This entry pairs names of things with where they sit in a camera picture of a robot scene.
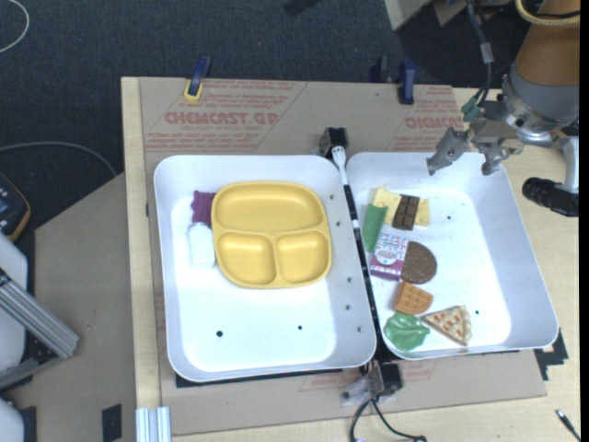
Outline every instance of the white tray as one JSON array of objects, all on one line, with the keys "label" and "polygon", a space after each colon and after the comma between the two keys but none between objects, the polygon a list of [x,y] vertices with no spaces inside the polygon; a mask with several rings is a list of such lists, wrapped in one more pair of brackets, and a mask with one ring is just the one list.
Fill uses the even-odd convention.
[{"label": "white tray", "polygon": [[[321,199],[332,266],[312,285],[260,290],[229,282],[218,266],[191,267],[194,191],[228,183],[301,183]],[[318,156],[174,156],[156,168],[157,219],[166,303],[167,353],[196,382],[356,367],[376,337],[352,222],[335,166]]]},{"label": "white tray", "polygon": [[[426,246],[437,260],[435,277],[420,285],[433,295],[426,312],[465,305],[472,338],[465,347],[432,330],[412,351],[400,351],[384,337],[388,348],[402,358],[423,359],[550,345],[558,334],[556,316],[504,169],[483,176],[482,156],[466,153],[430,176],[430,156],[357,154],[348,162],[348,177],[360,225],[378,187],[429,200],[428,227],[394,230]],[[374,277],[371,282],[384,329],[394,313],[398,282]]]}]

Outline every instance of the purple package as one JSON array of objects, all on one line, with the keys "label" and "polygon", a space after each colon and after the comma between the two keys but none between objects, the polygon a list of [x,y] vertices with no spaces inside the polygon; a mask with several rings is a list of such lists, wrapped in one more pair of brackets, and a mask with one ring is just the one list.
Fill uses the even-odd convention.
[{"label": "purple package", "polygon": [[385,280],[400,280],[409,240],[381,232],[370,261],[370,274]]},{"label": "purple package", "polygon": [[211,225],[211,208],[214,193],[195,191],[192,199],[192,223]]}]

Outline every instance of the brown cookie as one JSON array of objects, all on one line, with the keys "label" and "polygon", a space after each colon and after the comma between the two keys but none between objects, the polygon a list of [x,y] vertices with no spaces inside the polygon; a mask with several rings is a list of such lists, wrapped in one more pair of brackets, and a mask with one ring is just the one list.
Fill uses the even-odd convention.
[{"label": "brown cookie", "polygon": [[417,285],[424,284],[432,280],[437,268],[438,264],[432,252],[419,242],[410,240],[401,270],[401,279]]}]

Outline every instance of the yellow bowl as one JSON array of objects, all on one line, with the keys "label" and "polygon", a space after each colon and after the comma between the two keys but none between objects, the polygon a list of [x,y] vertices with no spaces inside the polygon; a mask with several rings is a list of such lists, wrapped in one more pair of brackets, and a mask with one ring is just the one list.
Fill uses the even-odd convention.
[{"label": "yellow bowl", "polygon": [[217,262],[236,285],[311,285],[329,271],[331,239],[325,209],[304,185],[231,183],[214,196],[211,220]]}]

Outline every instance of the white cable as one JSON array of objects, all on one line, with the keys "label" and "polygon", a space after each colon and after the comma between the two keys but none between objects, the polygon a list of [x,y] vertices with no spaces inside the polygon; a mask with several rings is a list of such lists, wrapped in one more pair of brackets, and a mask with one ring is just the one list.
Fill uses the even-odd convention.
[{"label": "white cable", "polygon": [[12,41],[10,44],[5,46],[4,48],[1,48],[0,53],[6,52],[9,49],[15,47],[17,44],[19,44],[22,41],[22,39],[26,36],[26,34],[29,32],[29,25],[30,25],[29,12],[25,8],[25,6],[22,5],[20,2],[17,2],[16,0],[6,0],[6,1],[10,2],[11,4],[15,4],[16,6],[18,6],[18,8],[20,8],[23,11],[23,13],[25,14],[25,18],[27,19],[27,23],[25,24],[25,28],[23,29],[22,33],[20,33],[20,36],[18,36],[18,38],[16,38],[14,41]]}]

